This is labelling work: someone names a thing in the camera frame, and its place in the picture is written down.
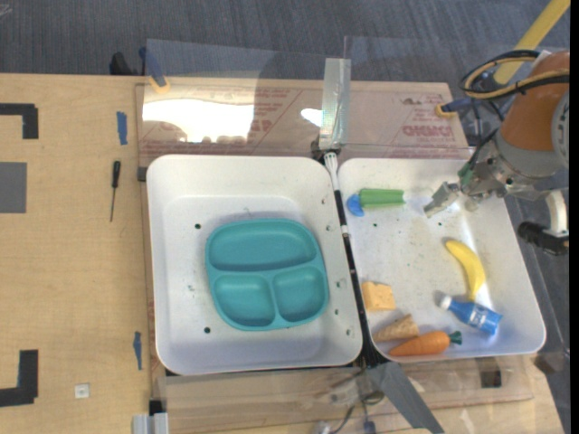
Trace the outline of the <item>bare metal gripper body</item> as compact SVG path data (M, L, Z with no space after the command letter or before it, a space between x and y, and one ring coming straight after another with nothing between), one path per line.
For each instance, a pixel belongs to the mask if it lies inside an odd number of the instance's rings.
M475 201L533 192L537 178L514 168L495 147L479 147L460 169L460 190Z

